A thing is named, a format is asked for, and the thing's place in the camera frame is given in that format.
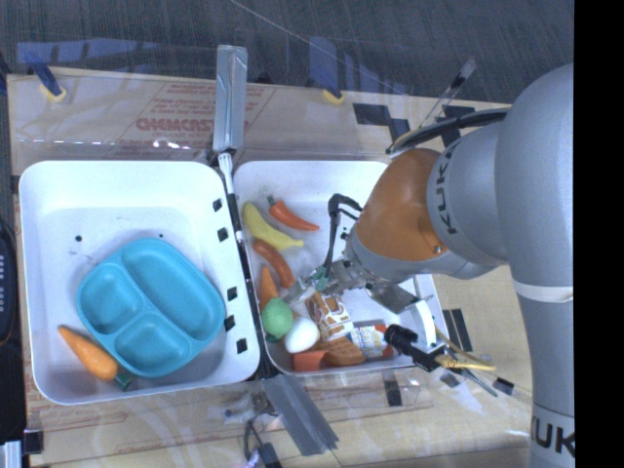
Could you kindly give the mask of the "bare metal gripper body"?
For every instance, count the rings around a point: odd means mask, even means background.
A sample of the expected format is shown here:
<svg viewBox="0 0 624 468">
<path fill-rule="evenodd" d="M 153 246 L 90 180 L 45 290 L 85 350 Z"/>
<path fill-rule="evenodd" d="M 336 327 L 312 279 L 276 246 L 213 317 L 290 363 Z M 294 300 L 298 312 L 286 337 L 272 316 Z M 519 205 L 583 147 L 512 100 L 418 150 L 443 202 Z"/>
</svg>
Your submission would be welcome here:
<svg viewBox="0 0 624 468">
<path fill-rule="evenodd" d="M 349 258 L 325 261 L 308 277 L 313 282 L 313 289 L 319 291 L 322 280 L 336 280 L 344 291 L 363 289 L 378 281 L 378 277 L 367 271 L 359 262 Z"/>
</svg>

